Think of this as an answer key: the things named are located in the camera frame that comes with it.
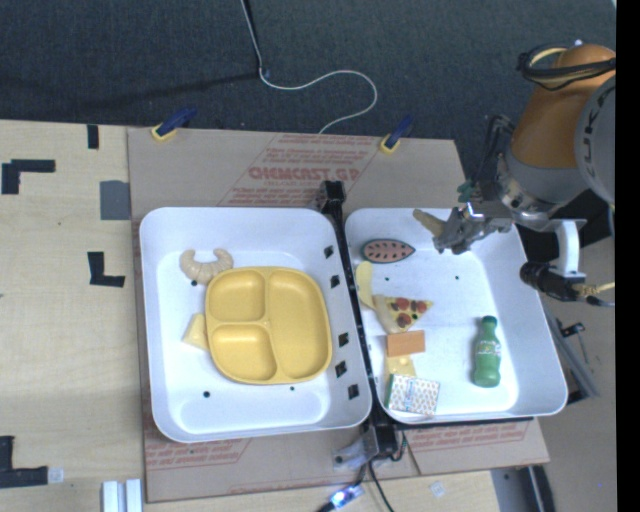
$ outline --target cardboard box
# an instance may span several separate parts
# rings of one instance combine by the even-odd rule
[[[450,208],[464,181],[455,145],[403,140],[392,155],[377,137],[179,130],[167,142],[128,129],[147,501],[346,484],[355,471],[333,453],[360,428],[312,434],[175,443],[150,411],[138,229],[164,206],[290,206],[313,203],[324,180],[345,185],[345,215],[363,207]],[[380,478],[523,466],[548,461],[537,420],[407,430],[413,457],[386,464]]]

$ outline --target yellow plate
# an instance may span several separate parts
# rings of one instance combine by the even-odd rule
[[[240,267],[207,287],[205,316],[214,363],[249,384],[310,380],[331,361],[331,330],[322,291],[304,272]]]

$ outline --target toy pizza slice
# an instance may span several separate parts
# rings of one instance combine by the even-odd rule
[[[384,295],[374,295],[373,304],[378,320],[388,334],[408,331],[433,306],[429,300]]]

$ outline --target wooden table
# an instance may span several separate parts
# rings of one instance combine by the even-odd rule
[[[131,223],[101,220],[100,183],[127,182],[126,128],[0,122],[2,163],[55,159],[0,195],[0,435],[13,467],[61,468],[64,480],[0,490],[2,510],[99,510],[101,483],[143,479],[142,413]],[[88,252],[123,287],[92,286]],[[443,495],[434,493],[436,483]],[[489,471],[382,483],[398,511],[498,511]],[[355,509],[384,510],[371,483]],[[150,511],[309,510],[335,488],[146,504]]]

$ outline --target green bottle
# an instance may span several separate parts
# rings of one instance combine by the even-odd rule
[[[494,316],[482,318],[482,332],[476,343],[476,368],[473,382],[476,386],[493,388],[500,384],[502,346],[496,337],[498,320]]]

